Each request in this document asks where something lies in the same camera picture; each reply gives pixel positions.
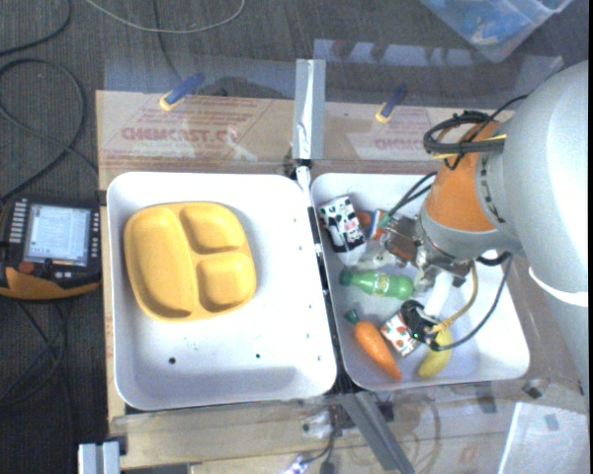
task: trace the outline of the display screen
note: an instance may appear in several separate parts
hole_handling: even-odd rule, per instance
[[[89,234],[90,209],[33,203],[25,260],[86,267]]]

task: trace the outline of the white plastic tray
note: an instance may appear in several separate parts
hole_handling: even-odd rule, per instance
[[[124,263],[123,229],[158,203],[206,200],[233,209],[257,272],[241,309],[164,323],[138,307]],[[131,172],[108,188],[115,378],[131,406],[154,411],[323,394],[336,361],[305,198],[273,175]]]
[[[332,198],[349,195],[357,210],[389,209],[419,179],[421,176],[324,174],[316,178],[312,184],[312,201],[314,205],[320,205]],[[410,203],[403,209],[404,214],[416,214],[423,199],[419,198]],[[416,374],[417,367],[429,352],[429,349],[422,345],[406,358],[397,357],[402,380],[391,379],[363,353],[354,340],[353,325],[343,315],[347,310],[356,308],[361,319],[371,320],[380,326],[399,310],[401,301],[396,298],[373,297],[355,286],[341,286],[338,276],[343,265],[333,253],[325,233],[322,233],[322,238],[342,358],[348,374],[359,386],[372,391],[392,391],[418,386],[512,379],[527,371],[530,364],[529,349],[514,302],[508,287],[505,286],[493,315],[470,341],[452,351],[451,359],[444,370],[431,378],[420,378]],[[395,267],[389,270],[400,273],[400,269]],[[471,309],[451,328],[454,341],[471,331],[485,316],[503,277],[499,267],[478,265],[477,270],[478,296]],[[409,265],[401,272],[413,277],[416,271]],[[436,296],[431,299],[430,292],[413,298],[424,305],[428,305],[430,300],[431,308],[435,305],[435,299],[442,302],[441,317],[444,318],[466,303],[471,294],[471,283],[468,279],[461,288],[446,287],[446,292],[441,287],[439,289],[441,299],[437,299]]]

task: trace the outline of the orange carrot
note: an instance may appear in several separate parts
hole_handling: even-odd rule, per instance
[[[365,353],[393,379],[401,379],[395,358],[378,327],[370,321],[360,320],[356,309],[345,314],[345,318],[354,324],[354,337]]]

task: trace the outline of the red emergency button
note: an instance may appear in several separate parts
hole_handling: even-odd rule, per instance
[[[20,271],[22,274],[32,274],[35,269],[36,264],[33,262],[20,262],[18,265],[18,271]]]

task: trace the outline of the bottle cap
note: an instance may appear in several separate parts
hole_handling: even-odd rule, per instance
[[[349,286],[352,283],[352,272],[349,269],[343,269],[338,277],[341,286]]]

